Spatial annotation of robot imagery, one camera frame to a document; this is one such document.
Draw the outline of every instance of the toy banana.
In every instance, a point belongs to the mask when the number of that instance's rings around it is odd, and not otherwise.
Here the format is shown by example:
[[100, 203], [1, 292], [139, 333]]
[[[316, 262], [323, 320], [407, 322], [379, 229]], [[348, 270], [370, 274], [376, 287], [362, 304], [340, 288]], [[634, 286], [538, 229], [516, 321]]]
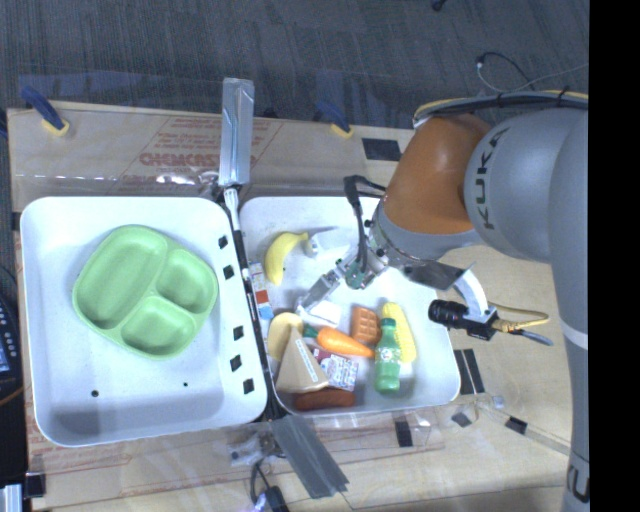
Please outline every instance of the toy banana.
[[264, 271], [267, 279], [275, 285], [282, 283], [284, 277], [284, 260], [291, 250], [303, 240], [308, 240], [308, 233], [280, 233], [267, 249], [264, 258]]

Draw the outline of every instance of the carrot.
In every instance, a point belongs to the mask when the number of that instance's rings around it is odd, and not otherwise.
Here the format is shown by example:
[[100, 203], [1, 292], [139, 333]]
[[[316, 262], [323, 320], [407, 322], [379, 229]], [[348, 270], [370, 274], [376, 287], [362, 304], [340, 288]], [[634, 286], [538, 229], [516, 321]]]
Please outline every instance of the carrot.
[[333, 327], [323, 327], [317, 331], [313, 327], [306, 325], [303, 336], [316, 338], [318, 345], [329, 352], [363, 357], [375, 357], [376, 355], [370, 347]]

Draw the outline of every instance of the kuka logo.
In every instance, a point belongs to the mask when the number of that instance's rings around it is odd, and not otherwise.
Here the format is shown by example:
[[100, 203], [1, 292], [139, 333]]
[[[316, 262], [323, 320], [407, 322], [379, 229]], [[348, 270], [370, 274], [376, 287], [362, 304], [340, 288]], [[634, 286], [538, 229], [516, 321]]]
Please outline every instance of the kuka logo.
[[491, 155], [493, 155], [493, 152], [498, 145], [500, 137], [502, 137], [507, 130], [509, 130], [509, 127], [505, 128], [504, 130], [500, 130], [493, 137], [491, 137], [491, 140], [489, 141], [491, 150], [489, 151], [489, 153], [486, 153], [484, 151], [482, 152], [482, 156], [480, 157], [480, 167], [478, 167], [476, 171], [477, 176], [483, 176], [482, 178], [476, 179], [476, 186], [480, 187], [478, 195], [476, 195], [476, 204], [483, 205], [478, 206], [478, 213], [484, 220], [484, 227], [486, 229], [495, 229], [495, 227], [493, 224], [491, 224], [491, 222], [489, 222], [489, 208], [485, 205], [485, 203], [487, 202], [487, 191], [484, 175], [487, 174], [487, 171], [489, 170], [487, 164], [489, 163]]

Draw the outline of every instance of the green bottle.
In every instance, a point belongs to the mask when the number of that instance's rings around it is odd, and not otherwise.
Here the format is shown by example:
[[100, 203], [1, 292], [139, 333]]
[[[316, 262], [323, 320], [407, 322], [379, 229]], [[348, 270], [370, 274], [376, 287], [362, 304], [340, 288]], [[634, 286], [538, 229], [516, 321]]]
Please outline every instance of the green bottle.
[[400, 346], [396, 341], [396, 321], [380, 321], [382, 338], [376, 346], [375, 388], [379, 393], [395, 393], [400, 389]]

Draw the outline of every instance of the green divided plate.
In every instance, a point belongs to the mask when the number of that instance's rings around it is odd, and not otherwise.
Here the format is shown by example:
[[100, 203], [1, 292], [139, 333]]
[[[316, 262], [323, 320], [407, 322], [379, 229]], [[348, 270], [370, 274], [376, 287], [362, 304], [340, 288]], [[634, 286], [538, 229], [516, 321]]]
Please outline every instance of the green divided plate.
[[218, 298], [218, 279], [200, 257], [145, 226], [112, 231], [73, 287], [73, 307], [92, 329], [153, 359], [193, 341]]

